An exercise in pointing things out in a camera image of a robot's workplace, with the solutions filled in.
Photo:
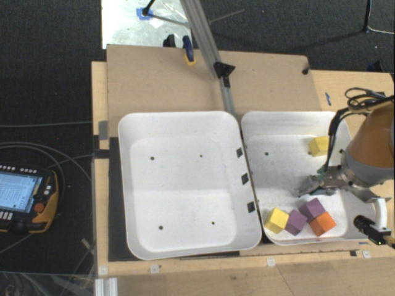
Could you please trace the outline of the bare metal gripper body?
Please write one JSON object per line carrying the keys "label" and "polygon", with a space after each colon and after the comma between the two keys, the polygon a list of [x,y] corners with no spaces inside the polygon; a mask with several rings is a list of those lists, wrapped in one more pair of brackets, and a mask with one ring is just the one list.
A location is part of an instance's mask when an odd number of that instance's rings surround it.
{"label": "bare metal gripper body", "polygon": [[336,191],[350,190],[356,184],[342,171],[342,166],[329,166],[319,175],[319,188],[326,194],[334,194]]}

